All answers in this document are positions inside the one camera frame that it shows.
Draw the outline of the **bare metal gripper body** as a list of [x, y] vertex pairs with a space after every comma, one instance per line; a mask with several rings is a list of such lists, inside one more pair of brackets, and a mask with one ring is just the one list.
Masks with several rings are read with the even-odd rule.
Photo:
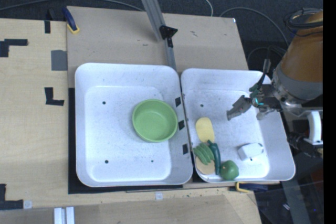
[[289, 93], [278, 78], [273, 78], [270, 84], [264, 84], [261, 79], [254, 84], [251, 87], [251, 104], [258, 110], [270, 108], [295, 116], [304, 114], [303, 101]]

